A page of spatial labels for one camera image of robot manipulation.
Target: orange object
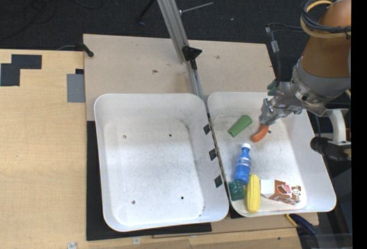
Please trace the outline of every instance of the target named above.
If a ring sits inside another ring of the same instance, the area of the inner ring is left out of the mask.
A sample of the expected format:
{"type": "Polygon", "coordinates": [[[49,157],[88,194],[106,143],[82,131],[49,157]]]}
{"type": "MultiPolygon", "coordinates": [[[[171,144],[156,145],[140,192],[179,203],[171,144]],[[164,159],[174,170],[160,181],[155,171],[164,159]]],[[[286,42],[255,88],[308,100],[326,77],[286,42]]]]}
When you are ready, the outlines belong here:
{"type": "MultiPolygon", "coordinates": [[[[351,26],[352,0],[340,0],[332,3],[318,23],[329,27],[351,26]]],[[[338,38],[311,36],[300,58],[302,68],[307,73],[317,77],[350,77],[348,54],[350,54],[351,41],[351,38],[345,36],[338,38]]]]}
{"type": "Polygon", "coordinates": [[[262,124],[260,125],[259,131],[257,131],[257,133],[255,133],[254,135],[251,136],[251,140],[253,142],[258,142],[260,141],[262,138],[265,137],[265,135],[268,133],[269,130],[269,126],[263,126],[262,124]]]}

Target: bottle label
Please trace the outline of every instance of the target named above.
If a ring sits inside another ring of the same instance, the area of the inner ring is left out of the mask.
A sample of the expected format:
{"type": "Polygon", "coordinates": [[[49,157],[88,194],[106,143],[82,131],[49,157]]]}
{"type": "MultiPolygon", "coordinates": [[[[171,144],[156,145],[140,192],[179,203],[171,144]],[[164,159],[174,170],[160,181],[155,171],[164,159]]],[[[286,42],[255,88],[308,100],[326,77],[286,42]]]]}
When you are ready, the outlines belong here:
{"type": "Polygon", "coordinates": [[[244,165],[244,166],[249,166],[251,165],[251,160],[248,159],[248,158],[244,158],[244,157],[241,157],[239,158],[239,160],[237,161],[237,164],[236,165],[244,165]]]}

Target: yellow corn toy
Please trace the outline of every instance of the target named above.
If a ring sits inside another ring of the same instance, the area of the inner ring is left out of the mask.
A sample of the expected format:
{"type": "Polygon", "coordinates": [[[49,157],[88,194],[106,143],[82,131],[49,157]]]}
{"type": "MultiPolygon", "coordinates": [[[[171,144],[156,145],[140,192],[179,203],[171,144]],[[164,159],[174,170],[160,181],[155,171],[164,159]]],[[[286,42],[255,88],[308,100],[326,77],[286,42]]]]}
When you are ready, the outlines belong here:
{"type": "Polygon", "coordinates": [[[250,174],[247,184],[246,195],[247,210],[255,213],[260,208],[260,180],[255,174],[250,174]]]}

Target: bottle cap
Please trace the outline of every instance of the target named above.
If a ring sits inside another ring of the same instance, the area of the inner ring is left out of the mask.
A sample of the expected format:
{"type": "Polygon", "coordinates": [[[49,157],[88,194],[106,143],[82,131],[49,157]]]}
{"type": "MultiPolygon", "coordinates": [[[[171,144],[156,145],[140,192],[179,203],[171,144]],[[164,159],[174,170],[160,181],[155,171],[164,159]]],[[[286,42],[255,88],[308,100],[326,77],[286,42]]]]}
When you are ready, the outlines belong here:
{"type": "Polygon", "coordinates": [[[243,147],[251,149],[251,145],[249,143],[243,143],[241,148],[243,147]]]}

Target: black tape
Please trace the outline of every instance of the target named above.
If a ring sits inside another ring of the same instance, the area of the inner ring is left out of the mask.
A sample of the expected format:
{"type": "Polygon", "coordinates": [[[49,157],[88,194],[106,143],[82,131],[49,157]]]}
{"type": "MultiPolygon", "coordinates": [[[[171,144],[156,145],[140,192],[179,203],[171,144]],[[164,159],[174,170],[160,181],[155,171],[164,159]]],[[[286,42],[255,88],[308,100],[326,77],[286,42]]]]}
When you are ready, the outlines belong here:
{"type": "Polygon", "coordinates": [[[205,135],[208,135],[208,134],[209,134],[209,132],[210,132],[209,124],[207,124],[203,129],[204,129],[204,131],[205,131],[205,135]]]}
{"type": "Polygon", "coordinates": [[[216,183],[216,188],[218,188],[221,184],[223,184],[222,177],[221,176],[217,176],[214,179],[214,182],[216,183]]]}
{"type": "Polygon", "coordinates": [[[1,64],[0,86],[19,86],[21,69],[41,69],[42,55],[11,55],[11,63],[1,64]]]}
{"type": "Polygon", "coordinates": [[[210,160],[213,161],[213,159],[217,157],[216,150],[212,149],[211,151],[209,151],[209,156],[210,156],[210,160]]]}
{"type": "Polygon", "coordinates": [[[20,75],[20,69],[14,64],[1,64],[0,86],[19,86],[20,75]]]}

